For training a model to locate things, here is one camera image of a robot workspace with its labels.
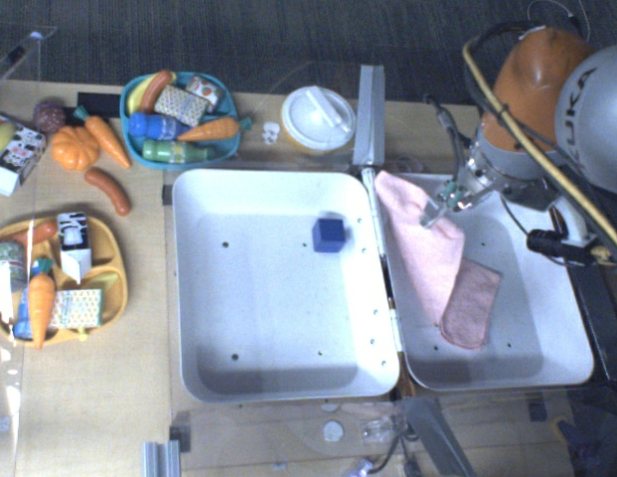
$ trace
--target teal bowl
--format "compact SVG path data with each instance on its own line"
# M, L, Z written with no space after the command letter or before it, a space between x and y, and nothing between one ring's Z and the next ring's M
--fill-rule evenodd
M200 76L209 80L211 83L220 87L225 91L225 95L222 98L220 104L216 108L216 111L213 114L206 114L200 123L207 122L209 120L215 120L216 118L220 118L222 116L234 116L237 118L237 108L235 107L235 103L232 100L231 93L225 87L225 85L219 80L209 75L204 75L201 73L176 73L177 77L174 81L173 85L184 89L187 86L187 83L193 76ZM159 163L156 161L149 161L142 157L142 144L144 142L144 138L134 138L129 135L129 114L127 114L126 102L127 97L143 80L149 78L152 75L144 75L130 81L122 91L120 95L120 120L122 123L122 135L125 141L125 145L127 146L127 150L131 155L134 161L139 162L140 164L148 167L155 168L158 170L191 170L193 168L204 168L208 166L213 166L214 164L221 163L222 161L232 157L237 148L239 147L239 141L241 138L241 131L238 131L237 134L230 139L223 139L218 141L205 141L205 148L209 146L213 146L215 148L216 153L214 154L213 159L202 162L195 163L185 163L185 164L169 164L169 163Z

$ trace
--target wooden table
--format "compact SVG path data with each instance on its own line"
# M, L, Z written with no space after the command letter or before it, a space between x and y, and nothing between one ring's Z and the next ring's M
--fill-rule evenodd
M0 91L0 110L28 123L40 100L57 100L65 106L74 106L79 91L120 93L121 87L7 81ZM253 93L234 95L240 114L250 114L254 122L252 129L243 134L238 151L241 160L266 167L275 164L306 166L305 157L283 137L272 146L265 145L261 139L263 122L280 120L283 98ZM470 134L478 123L475 108L450 106L450 109L460 128ZM119 131L119 121L112 123ZM450 168L449 139L430 106L404 102L386 104L386 160L392 166L398 164L415 169L422 164L431 172ZM23 188L10 198L0 195L0 228L31 217L75 210L103 220L117 237L129 286L129 303L121 319L93 334L86 342L50 345L42 351L17 349L12 364L0 360L4 368L14 366L15 384L21 391L19 413L12 420L13 431L18 423L16 455L14 459L6 457L15 450L14 440L0 433L0 475L12 472L57 477L139 475L142 443L165 442L170 425L187 415L194 421L214 423L218 429L225 430L220 439L213 442L213 447L230 444L231 432L235 436L237 432L241 433L239 436L250 436L251 444L246 452L236 450L234 456L218 456L218 464L231 457L235 464L241 464L261 454L261 462L267 463L261 475L268 475L269 464L275 463L274 457L279 461L297 458L313 461L309 467L315 468L316 474L322 468L323 475L335 475L332 472L339 469L325 470L339 468L335 463L328 467L324 466L324 461L317 460L334 460L342 454L356 456L368 451L359 440L351 441L343 452L341 446L308 447L306 436L314 428L306 423L311 416L310 409L297 409L299 406L287 404L245 407L240 411L237 405L200 405L183 392L177 363L171 212L169 207L163 207L162 199L163 185L172 183L174 176L138 164L124 170L105 154L98 166L124 186L133 206L129 216L118 216L106 197L88 185L81 173L62 170L49 153ZM4 385L0 384L0 400L5 400ZM19 400L18 394L13 400ZM321 406L314 406L317 412L325 411ZM382 406L376 407L381 412ZM359 409L352 403L339 412L354 418L359 415ZM286 448L274 447L269 437L257 435L266 429L276 432L277 441ZM296 449L284 445L299 439ZM330 451L329 457L323 456L323 450ZM344 467L349 464L346 458L342 461ZM201 464L206 468L214 466L209 461ZM220 470L218 473L208 469L197 471L195 462L190 468L186 475L229 475Z

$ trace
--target white lid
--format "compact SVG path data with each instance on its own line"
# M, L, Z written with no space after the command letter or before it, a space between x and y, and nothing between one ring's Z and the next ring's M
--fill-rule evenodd
M355 134L352 107L337 93L319 86L304 86L290 93L281 118L288 133L313 150L336 150Z

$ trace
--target pink cloth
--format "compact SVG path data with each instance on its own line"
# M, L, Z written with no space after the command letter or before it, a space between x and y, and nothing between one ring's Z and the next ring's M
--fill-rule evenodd
M428 200L422 189L384 171L377 175L376 189L409 281L430 321L451 343L482 346L499 274L462 259L465 235L448 219L430 229L420 225Z

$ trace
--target white tray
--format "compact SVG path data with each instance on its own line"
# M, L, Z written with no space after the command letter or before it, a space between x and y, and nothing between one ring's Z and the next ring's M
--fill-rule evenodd
M369 397L398 376L368 196L339 173L191 170L174 185L182 376L206 401ZM339 253L312 248L344 221Z
M448 179L408 175L428 194ZM511 205L526 229L552 228L548 213ZM449 216L465 232L464 256L502 274L489 338L477 351L442 338L422 314L390 231L389 270L410 373L437 391L482 391L581 384L593 355L566 269L527 250L499 196Z

